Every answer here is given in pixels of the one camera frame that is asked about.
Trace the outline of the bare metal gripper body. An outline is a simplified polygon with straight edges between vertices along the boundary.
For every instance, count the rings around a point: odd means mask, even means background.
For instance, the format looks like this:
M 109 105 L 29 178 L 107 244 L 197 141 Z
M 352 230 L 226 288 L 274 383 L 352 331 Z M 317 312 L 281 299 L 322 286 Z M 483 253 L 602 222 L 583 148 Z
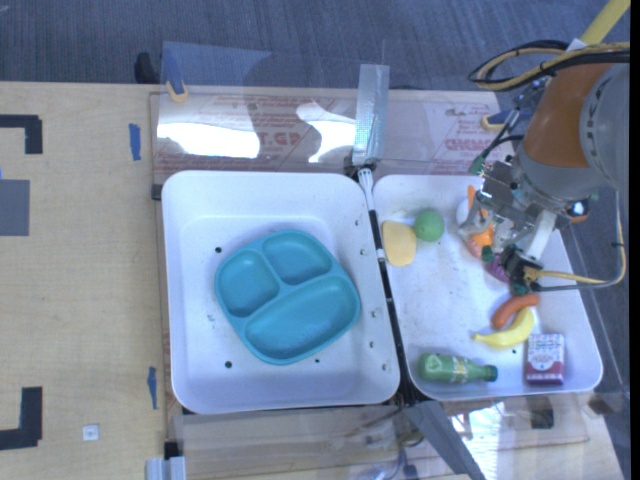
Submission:
M 487 210 L 503 232 L 555 228 L 554 201 L 530 183 L 516 160 L 485 163 L 481 178 L 478 204 Z

